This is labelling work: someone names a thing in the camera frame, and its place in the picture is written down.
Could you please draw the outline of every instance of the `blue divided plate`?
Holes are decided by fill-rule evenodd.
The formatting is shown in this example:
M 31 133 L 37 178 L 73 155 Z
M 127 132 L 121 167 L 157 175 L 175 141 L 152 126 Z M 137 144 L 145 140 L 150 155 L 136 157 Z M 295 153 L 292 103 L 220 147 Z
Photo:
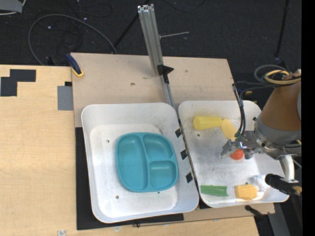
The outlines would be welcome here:
M 130 133 L 116 143 L 116 165 L 123 186 L 134 192 L 162 191 L 178 178 L 171 142 L 155 133 Z

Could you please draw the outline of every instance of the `metal rod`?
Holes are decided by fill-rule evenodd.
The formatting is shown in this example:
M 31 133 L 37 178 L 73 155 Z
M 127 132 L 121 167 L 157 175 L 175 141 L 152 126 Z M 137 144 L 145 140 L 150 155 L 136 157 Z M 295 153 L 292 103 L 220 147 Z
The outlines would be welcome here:
M 138 6 L 138 13 L 150 57 L 151 67 L 153 73 L 158 76 L 158 65 L 163 64 L 163 57 L 153 4 Z M 168 83 L 165 83 L 162 76 L 160 78 L 163 84 L 166 102 L 175 108 L 171 88 Z
M 171 37 L 171 36 L 176 36 L 176 35 L 181 35 L 181 34 L 188 34 L 188 33 L 189 33 L 189 31 L 185 31 L 185 32 L 181 32 L 181 33 L 174 33 L 174 34 L 169 34 L 169 35 L 163 35 L 163 36 L 159 35 L 159 38 L 161 40 L 161 38 L 163 38 L 163 37 Z

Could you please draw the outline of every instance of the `yellow sponge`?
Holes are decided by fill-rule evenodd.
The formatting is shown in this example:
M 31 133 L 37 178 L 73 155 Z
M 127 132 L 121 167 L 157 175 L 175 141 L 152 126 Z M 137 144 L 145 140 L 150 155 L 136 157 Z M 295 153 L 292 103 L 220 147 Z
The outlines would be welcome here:
M 217 116 L 195 116 L 192 124 L 196 130 L 205 130 L 220 127 L 222 118 Z
M 239 199 L 253 200 L 257 197 L 257 189 L 251 184 L 237 185 L 235 195 Z

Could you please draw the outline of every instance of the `black mounting bracket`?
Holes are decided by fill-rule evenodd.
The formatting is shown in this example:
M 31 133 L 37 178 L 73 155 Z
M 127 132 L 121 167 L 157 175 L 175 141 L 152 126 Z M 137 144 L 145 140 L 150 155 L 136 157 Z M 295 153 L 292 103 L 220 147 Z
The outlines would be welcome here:
M 165 83 L 169 84 L 169 80 L 168 80 L 168 74 L 173 71 L 174 69 L 172 67 L 166 66 L 166 65 L 158 65 L 157 66 L 157 71 L 159 75 L 163 75 L 163 79 Z

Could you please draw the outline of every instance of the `green plastic object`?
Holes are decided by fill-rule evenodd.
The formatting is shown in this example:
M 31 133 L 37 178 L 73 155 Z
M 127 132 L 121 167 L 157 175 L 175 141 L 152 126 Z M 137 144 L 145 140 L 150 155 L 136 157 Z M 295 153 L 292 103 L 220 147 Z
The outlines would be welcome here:
M 223 185 L 201 185 L 200 192 L 202 194 L 210 194 L 215 196 L 227 197 L 227 186 Z

